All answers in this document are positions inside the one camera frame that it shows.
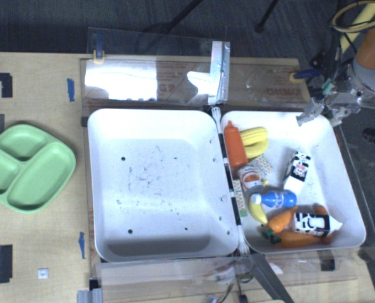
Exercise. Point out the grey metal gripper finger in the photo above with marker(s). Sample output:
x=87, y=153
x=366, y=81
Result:
x=336, y=118
x=309, y=113

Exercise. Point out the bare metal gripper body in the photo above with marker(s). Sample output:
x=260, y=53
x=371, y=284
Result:
x=348, y=101

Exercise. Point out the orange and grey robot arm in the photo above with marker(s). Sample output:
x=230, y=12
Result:
x=370, y=52

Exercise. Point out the white plastic tray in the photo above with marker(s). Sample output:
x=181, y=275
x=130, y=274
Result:
x=332, y=169
x=162, y=185

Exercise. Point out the cow print milk carton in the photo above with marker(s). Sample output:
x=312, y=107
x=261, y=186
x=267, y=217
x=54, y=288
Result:
x=298, y=170
x=313, y=224

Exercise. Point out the yellow corn cob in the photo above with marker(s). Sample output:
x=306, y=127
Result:
x=253, y=134

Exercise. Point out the yellow banana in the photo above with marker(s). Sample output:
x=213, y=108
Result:
x=257, y=211
x=257, y=150

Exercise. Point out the patterned cracker packet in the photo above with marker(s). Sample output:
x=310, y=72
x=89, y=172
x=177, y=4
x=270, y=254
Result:
x=264, y=164
x=239, y=200

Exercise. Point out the orange squeeze bottle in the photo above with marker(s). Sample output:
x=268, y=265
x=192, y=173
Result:
x=235, y=147

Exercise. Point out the small white and orange can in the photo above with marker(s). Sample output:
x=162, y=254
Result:
x=250, y=177

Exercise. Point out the blue bottle white cap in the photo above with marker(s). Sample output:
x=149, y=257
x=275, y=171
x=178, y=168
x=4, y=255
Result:
x=276, y=199

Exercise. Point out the orange carrot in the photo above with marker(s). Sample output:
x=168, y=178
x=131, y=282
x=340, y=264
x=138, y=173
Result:
x=280, y=221

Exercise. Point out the green divided plate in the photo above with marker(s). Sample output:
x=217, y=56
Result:
x=36, y=175

